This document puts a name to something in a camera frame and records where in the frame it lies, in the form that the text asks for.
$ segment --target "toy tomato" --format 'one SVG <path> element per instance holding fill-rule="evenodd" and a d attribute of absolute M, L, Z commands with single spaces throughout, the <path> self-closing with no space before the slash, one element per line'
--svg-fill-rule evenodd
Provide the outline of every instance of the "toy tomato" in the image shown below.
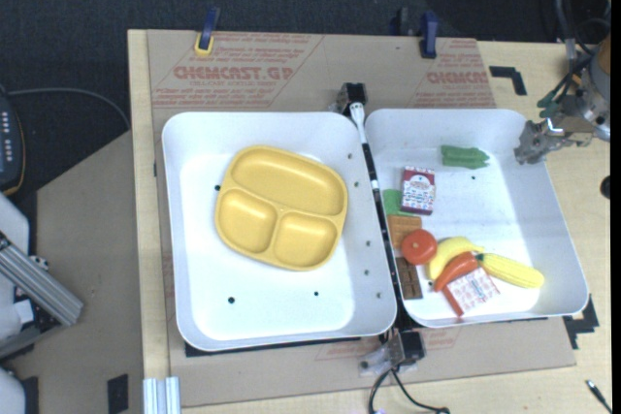
<path fill-rule="evenodd" d="M 438 241 L 427 230 L 418 228 L 406 235 L 401 252 L 410 264 L 427 264 L 438 251 Z"/>

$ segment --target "red pepper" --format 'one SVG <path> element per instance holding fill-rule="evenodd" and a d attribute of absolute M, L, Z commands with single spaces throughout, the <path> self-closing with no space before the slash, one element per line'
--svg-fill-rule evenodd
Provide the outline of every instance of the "red pepper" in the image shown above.
<path fill-rule="evenodd" d="M 434 282 L 434 290 L 439 292 L 453 279 L 468 274 L 478 268 L 478 260 L 472 252 L 464 252 L 451 259 Z"/>

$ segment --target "yellow divided plate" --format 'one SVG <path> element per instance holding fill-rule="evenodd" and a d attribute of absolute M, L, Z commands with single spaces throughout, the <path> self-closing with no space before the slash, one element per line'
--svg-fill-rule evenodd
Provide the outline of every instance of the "yellow divided plate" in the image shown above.
<path fill-rule="evenodd" d="M 231 161 L 215 205 L 215 227 L 232 249 L 281 268 L 308 271 L 334 253 L 347 189 L 331 168 L 266 145 Z"/>

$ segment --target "red and white box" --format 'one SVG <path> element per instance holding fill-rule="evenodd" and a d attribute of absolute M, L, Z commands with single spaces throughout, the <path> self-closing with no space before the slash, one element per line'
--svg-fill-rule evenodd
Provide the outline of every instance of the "red and white box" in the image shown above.
<path fill-rule="evenodd" d="M 401 192 L 401 210 L 416 214 L 431 214 L 436 199 L 434 170 L 405 166 Z"/>
<path fill-rule="evenodd" d="M 483 268 L 454 279 L 442 291 L 458 316 L 500 295 L 494 281 Z"/>

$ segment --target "toy banana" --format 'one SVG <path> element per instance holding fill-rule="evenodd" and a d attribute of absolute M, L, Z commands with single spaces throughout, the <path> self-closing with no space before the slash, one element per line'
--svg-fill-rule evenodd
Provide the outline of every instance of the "toy banana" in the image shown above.
<path fill-rule="evenodd" d="M 430 279 L 435 280 L 440 276 L 444 266 L 448 264 L 448 261 L 457 257 L 464 252 L 483 252 L 485 249 L 474 245 L 466 237 L 452 237 L 450 239 L 444 239 L 438 243 L 438 250 L 435 257 L 429 261 L 427 265 L 427 274 Z"/>
<path fill-rule="evenodd" d="M 522 288 L 539 288 L 545 277 L 525 264 L 498 254 L 477 254 L 476 259 L 490 275 Z"/>

